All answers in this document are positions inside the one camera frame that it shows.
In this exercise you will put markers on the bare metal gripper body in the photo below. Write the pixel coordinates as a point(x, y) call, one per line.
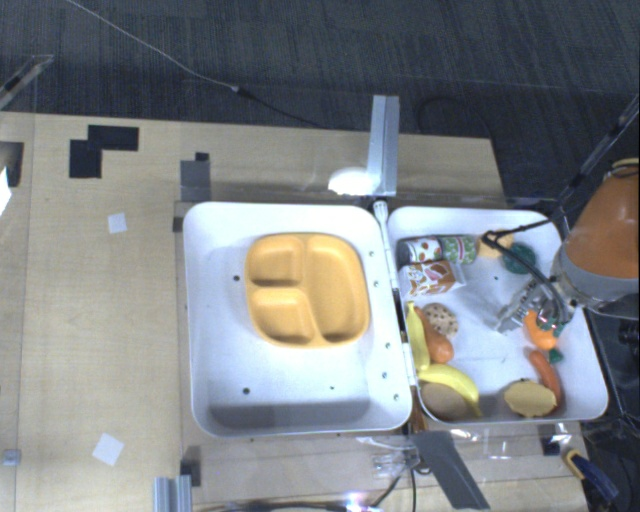
point(544, 301)

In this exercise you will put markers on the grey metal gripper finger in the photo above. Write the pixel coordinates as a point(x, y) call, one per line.
point(509, 320)
point(520, 299)

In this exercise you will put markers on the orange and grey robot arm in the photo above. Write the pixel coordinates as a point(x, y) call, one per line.
point(605, 235)

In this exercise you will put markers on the white plastic tray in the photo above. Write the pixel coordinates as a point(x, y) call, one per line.
point(225, 360)
point(495, 345)

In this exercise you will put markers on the short orange carrot green top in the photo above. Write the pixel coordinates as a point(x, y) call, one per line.
point(541, 336)

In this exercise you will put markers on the green doughnut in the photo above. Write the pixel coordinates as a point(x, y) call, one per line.
point(522, 260)

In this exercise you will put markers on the yellow round biscuit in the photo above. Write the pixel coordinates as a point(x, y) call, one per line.
point(504, 242)

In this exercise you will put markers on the long orange carrot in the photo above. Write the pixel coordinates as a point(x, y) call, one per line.
point(546, 375)

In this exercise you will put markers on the brown chocolate chip biscuit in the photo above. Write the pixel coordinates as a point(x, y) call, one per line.
point(442, 317)

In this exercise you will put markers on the orange sausage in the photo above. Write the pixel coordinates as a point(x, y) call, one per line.
point(439, 345)

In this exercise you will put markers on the green patterned can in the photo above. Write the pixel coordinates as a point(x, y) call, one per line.
point(459, 249)

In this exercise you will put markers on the large yellow banana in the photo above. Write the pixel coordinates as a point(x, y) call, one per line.
point(452, 380)

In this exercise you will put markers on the white and orange carton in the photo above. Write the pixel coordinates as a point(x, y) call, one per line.
point(430, 280)

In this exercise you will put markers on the small yellow banana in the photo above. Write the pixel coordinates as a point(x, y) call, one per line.
point(416, 337)

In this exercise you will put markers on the brown round bread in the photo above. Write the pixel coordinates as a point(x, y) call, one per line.
point(442, 401)

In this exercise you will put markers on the white can with red print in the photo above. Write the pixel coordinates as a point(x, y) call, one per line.
point(422, 250)

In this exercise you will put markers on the orange divided plate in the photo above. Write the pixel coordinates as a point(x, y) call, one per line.
point(330, 285)

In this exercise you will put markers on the pale wood board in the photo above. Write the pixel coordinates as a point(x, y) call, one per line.
point(100, 325)

